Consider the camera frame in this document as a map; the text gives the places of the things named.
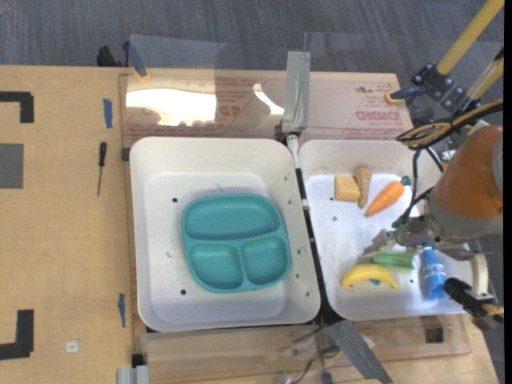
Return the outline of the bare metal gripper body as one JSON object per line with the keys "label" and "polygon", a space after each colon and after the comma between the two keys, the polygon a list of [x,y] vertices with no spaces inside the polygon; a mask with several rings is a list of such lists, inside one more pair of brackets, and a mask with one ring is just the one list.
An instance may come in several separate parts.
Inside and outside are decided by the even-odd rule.
{"label": "bare metal gripper body", "polygon": [[394,240],[407,249],[419,250],[423,247],[437,247],[438,225],[431,216],[400,217],[394,222]]}

